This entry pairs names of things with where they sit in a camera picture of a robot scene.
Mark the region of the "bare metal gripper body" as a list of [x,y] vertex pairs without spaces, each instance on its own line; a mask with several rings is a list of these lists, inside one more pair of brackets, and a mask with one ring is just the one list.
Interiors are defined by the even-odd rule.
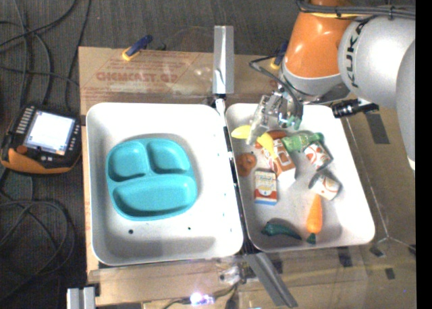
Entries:
[[286,92],[263,95],[252,116],[252,127],[288,127],[294,124],[294,102]]

